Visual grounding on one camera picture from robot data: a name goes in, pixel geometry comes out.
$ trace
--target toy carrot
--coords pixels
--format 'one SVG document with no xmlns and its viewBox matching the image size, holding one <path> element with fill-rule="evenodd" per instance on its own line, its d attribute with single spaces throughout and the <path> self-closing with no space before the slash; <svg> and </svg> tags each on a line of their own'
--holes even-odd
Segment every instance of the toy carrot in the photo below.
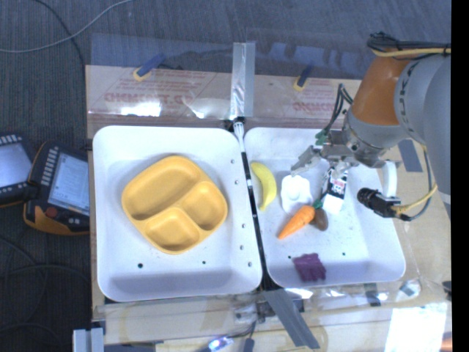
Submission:
<svg viewBox="0 0 469 352">
<path fill-rule="evenodd" d="M 301 230 L 301 228 L 306 226 L 311 220 L 314 219 L 315 213 L 316 209 L 313 206 L 301 206 L 300 210 L 298 210 L 285 225 L 283 230 L 280 232 L 280 235 L 278 235 L 278 238 L 281 240 L 287 236 L 290 236 L 292 233 Z"/>
</svg>

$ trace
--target blue clip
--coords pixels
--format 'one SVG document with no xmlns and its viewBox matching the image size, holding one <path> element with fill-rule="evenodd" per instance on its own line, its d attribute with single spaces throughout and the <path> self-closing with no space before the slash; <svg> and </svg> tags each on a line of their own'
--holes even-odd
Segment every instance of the blue clip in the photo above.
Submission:
<svg viewBox="0 0 469 352">
<path fill-rule="evenodd" d="M 150 60 L 145 62 L 140 68 L 137 68 L 133 71 L 133 77 L 138 82 L 142 82 L 144 79 L 148 78 L 150 71 L 153 68 L 159 67 L 160 64 L 166 59 L 163 53 L 152 57 Z"/>
<path fill-rule="evenodd" d="M 306 87 L 306 81 L 313 70 L 313 64 L 308 65 L 306 68 L 303 69 L 303 72 L 295 79 L 295 83 L 293 84 L 293 89 L 296 91 L 303 91 Z"/>
</svg>

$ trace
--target purple sponge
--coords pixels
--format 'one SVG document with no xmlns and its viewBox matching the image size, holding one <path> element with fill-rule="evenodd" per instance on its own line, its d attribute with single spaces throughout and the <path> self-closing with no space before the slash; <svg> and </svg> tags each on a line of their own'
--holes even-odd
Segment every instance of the purple sponge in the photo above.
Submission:
<svg viewBox="0 0 469 352">
<path fill-rule="evenodd" d="M 301 257 L 293 258 L 293 263 L 303 282 L 325 279 L 325 267 L 317 253 L 303 254 Z"/>
</svg>

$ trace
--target yellow divided dish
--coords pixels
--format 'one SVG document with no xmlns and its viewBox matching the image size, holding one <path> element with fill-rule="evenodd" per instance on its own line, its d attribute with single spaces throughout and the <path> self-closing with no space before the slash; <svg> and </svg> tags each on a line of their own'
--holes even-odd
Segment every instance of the yellow divided dish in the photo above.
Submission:
<svg viewBox="0 0 469 352">
<path fill-rule="evenodd" d="M 201 243 L 228 214 L 220 189 L 181 155 L 168 156 L 135 176 L 122 192 L 122 207 L 140 233 L 169 254 Z"/>
</svg>

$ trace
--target toy banana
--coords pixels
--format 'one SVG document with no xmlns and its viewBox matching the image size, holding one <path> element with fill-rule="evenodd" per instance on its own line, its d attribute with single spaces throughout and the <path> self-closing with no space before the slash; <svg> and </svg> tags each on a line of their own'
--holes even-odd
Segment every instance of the toy banana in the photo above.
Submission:
<svg viewBox="0 0 469 352">
<path fill-rule="evenodd" d="M 272 172 L 262 163 L 251 162 L 251 168 L 262 184 L 262 204 L 259 206 L 259 209 L 264 211 L 277 196 L 276 179 Z"/>
</svg>

